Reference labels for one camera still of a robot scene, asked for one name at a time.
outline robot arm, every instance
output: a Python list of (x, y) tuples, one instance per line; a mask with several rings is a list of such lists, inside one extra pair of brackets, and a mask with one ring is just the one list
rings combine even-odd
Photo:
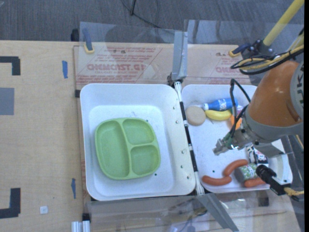
[(304, 135), (304, 64), (286, 61), (268, 71), (258, 85), (251, 102), (242, 115), (241, 127), (231, 136), (228, 133), (219, 139), (216, 155), (230, 149), (243, 149), (246, 146), (254, 147), (267, 157), (277, 157), (281, 163), (278, 176), (271, 170), (259, 170), (264, 181), (281, 195), (284, 187), (285, 170), (288, 164), (287, 156), (276, 148), (273, 143), (285, 135)]

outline white tray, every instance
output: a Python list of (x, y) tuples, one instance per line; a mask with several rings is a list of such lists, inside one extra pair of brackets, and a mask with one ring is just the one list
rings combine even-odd
[[(167, 85), (89, 84), (80, 94), (86, 186), (96, 200), (186, 195), (195, 187), (194, 171), (176, 91)], [(161, 164), (149, 176), (114, 180), (100, 169), (95, 129), (107, 119), (148, 120), (160, 148)]]
[[(249, 97), (252, 97), (256, 90), (256, 86), (242, 86)], [(184, 109), (192, 105), (201, 105), (203, 103), (212, 102), (220, 98), (230, 97), (230, 85), (187, 85), (182, 90), (182, 99)], [(234, 96), (238, 100), (239, 105), (245, 106), (248, 101), (242, 91), (235, 85)], [(208, 118), (200, 126), (189, 125), (189, 133), (192, 141), (193, 151), (195, 153), (197, 168), (200, 179), (202, 176), (208, 175), (213, 178), (222, 178), (225, 167), (238, 159), (247, 159), (248, 154), (245, 149), (229, 150), (216, 156), (213, 149), (219, 138), (223, 138), (230, 130), (228, 121), (210, 121)], [(281, 140), (275, 142), (276, 147), (284, 151)], [(268, 159), (269, 167), (277, 172), (278, 161), (275, 158)], [(252, 191), (269, 189), (269, 185), (259, 185), (254, 188), (246, 188), (239, 183), (232, 173), (232, 182), (224, 186), (211, 186), (201, 181), (202, 186), (210, 192), (226, 193), (238, 191)], [(289, 179), (292, 180), (292, 172), (289, 167)]]

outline beige round object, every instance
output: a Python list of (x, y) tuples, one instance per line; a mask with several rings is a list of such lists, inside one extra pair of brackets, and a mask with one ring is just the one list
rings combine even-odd
[(193, 126), (199, 126), (204, 123), (206, 114), (204, 110), (198, 106), (190, 106), (185, 110), (188, 123)]

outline small white block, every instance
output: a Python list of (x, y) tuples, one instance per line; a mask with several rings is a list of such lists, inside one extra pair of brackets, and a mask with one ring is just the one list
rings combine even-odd
[(47, 214), (48, 213), (48, 206), (41, 206), (40, 207), (40, 213), (41, 214)]

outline divided green plate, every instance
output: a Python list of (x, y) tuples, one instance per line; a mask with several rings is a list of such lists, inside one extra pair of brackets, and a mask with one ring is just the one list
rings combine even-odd
[(152, 126), (140, 118), (116, 118), (100, 123), (95, 132), (101, 170), (112, 179), (126, 180), (154, 173), (161, 157)]

